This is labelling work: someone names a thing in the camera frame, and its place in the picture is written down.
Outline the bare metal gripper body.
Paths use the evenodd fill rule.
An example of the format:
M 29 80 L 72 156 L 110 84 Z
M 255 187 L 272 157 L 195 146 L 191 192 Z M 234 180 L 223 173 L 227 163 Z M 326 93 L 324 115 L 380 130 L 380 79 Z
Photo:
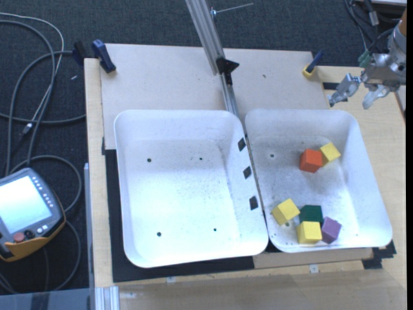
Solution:
M 361 80 L 364 84 L 383 85 L 396 91 L 406 85 L 406 53 L 372 54 Z

